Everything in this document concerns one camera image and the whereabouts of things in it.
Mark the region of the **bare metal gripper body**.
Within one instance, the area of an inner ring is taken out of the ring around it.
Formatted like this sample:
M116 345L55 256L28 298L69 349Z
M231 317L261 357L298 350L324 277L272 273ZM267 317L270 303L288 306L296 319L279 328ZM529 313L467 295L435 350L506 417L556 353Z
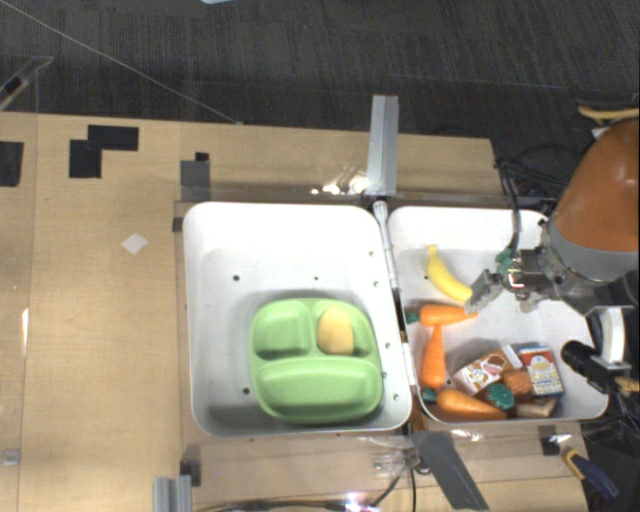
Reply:
M506 248L501 253L501 285L518 300L559 300L568 270L552 248Z

